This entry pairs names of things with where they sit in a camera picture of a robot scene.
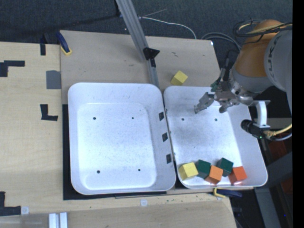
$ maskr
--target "wooden block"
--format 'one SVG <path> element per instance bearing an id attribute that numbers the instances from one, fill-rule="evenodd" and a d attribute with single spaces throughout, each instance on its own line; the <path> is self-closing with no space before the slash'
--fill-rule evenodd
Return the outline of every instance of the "wooden block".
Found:
<path id="1" fill-rule="evenodd" d="M 233 162 L 222 158 L 218 161 L 217 167 L 223 169 L 223 177 L 226 177 L 232 172 Z"/>
<path id="2" fill-rule="evenodd" d="M 215 165 L 211 165 L 210 173 L 205 178 L 205 181 L 211 182 L 213 184 L 218 184 L 220 182 L 220 180 L 222 179 L 222 175 L 223 175 L 223 169 L 221 169 Z"/>
<path id="3" fill-rule="evenodd" d="M 242 181 L 247 178 L 245 169 L 243 166 L 238 166 L 232 168 L 232 172 L 228 176 L 231 184 L 234 184 L 237 181 Z"/>
<path id="4" fill-rule="evenodd" d="M 190 162 L 180 166 L 179 173 L 182 180 L 190 179 L 199 174 L 194 162 Z"/>
<path id="5" fill-rule="evenodd" d="M 199 172 L 199 177 L 206 178 L 209 175 L 211 167 L 211 164 L 209 162 L 198 160 L 195 165 L 196 169 Z"/>
<path id="6" fill-rule="evenodd" d="M 188 76 L 185 75 L 180 70 L 174 75 L 173 79 L 171 80 L 171 84 L 175 86 L 181 86 L 187 80 Z"/>

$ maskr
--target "green cube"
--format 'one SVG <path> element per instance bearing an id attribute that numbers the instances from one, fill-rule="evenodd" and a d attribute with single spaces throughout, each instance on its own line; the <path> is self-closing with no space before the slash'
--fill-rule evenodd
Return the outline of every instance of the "green cube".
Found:
<path id="1" fill-rule="evenodd" d="M 195 165 L 196 165 L 196 169 L 199 172 L 198 177 L 206 178 L 209 175 L 211 163 L 198 160 Z"/>
<path id="2" fill-rule="evenodd" d="M 223 169 L 223 177 L 228 176 L 232 172 L 233 162 L 222 158 L 218 161 L 217 167 Z"/>

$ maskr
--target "gray carpet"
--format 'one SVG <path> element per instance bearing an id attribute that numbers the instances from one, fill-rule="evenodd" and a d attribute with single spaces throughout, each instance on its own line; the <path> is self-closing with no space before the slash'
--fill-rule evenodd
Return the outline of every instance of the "gray carpet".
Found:
<path id="1" fill-rule="evenodd" d="M 293 0 L 132 0 L 139 16 L 183 24 L 197 38 L 210 32 L 233 36 L 233 26 L 249 18 L 293 19 Z M 128 33 L 122 18 L 115 15 L 114 0 L 0 0 L 0 41 L 39 43 L 48 33 L 56 43 L 60 29 Z M 145 35 L 193 38 L 186 28 L 141 20 Z M 214 40 L 219 63 L 231 45 Z"/>

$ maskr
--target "dark floor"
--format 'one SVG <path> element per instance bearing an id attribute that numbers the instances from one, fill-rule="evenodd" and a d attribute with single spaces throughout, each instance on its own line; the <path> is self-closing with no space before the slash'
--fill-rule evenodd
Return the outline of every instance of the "dark floor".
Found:
<path id="1" fill-rule="evenodd" d="M 276 19 L 293 21 L 293 0 L 132 0 L 139 16 L 163 10 L 151 18 L 185 25 L 198 39 L 210 32 L 221 32 L 233 37 L 233 27 L 248 19 Z M 48 43 L 57 43 L 55 32 L 61 29 L 126 34 L 122 18 L 115 16 L 114 0 L 0 0 L 0 41 L 40 43 L 43 35 Z M 184 27 L 156 21 L 141 20 L 145 35 L 160 37 L 193 38 Z M 234 45 L 214 39 L 219 66 L 224 65 Z M 236 59 L 230 53 L 230 63 Z M 270 117 L 290 117 L 285 93 L 270 89 L 261 96 L 270 99 Z M 273 192 L 282 227 L 284 208 Z M 287 199 L 292 202 L 292 195 Z M 231 199 L 236 209 L 237 222 L 243 228 L 262 228 L 263 220 L 254 191 L 244 191 L 243 198 Z"/>

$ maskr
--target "white cable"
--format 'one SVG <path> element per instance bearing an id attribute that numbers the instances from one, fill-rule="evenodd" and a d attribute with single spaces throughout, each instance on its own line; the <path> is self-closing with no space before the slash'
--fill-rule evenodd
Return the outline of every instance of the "white cable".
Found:
<path id="1" fill-rule="evenodd" d="M 144 15 L 143 17 L 151 16 L 151 15 L 153 15 L 153 14 L 160 13 L 160 12 L 164 12 L 164 11 L 166 11 L 166 10 L 167 10 L 167 9 L 163 9 L 163 10 L 159 10 L 159 11 L 157 11 L 157 12 L 149 13 L 149 14 Z"/>
<path id="2" fill-rule="evenodd" d="M 169 23 L 169 22 L 166 22 L 166 21 L 162 21 L 162 20 L 159 20 L 159 19 L 148 18 L 148 17 L 139 17 L 139 19 L 150 19 L 150 20 L 154 20 L 154 21 L 157 21 L 157 22 L 165 23 L 165 24 L 168 24 L 168 25 L 179 25 L 179 26 L 182 26 L 182 27 L 184 27 L 184 28 L 190 30 L 191 33 L 194 35 L 194 38 L 196 39 L 196 35 L 195 35 L 195 33 L 193 32 L 193 30 L 190 29 L 189 27 L 185 26 L 185 25 L 176 24 L 176 23 Z"/>

